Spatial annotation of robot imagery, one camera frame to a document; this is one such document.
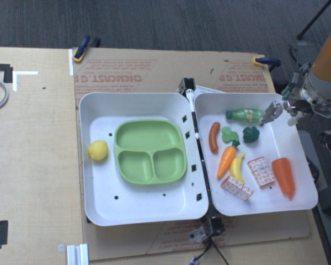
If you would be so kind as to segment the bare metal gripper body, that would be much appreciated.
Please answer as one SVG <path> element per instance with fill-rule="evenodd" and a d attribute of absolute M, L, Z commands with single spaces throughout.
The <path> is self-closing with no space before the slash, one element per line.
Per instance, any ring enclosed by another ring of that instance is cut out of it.
<path fill-rule="evenodd" d="M 325 118 L 331 117 L 331 100 L 319 93 L 307 90 L 293 90 L 282 92 L 283 107 L 292 116 L 302 113 L 304 115 L 317 114 Z"/>

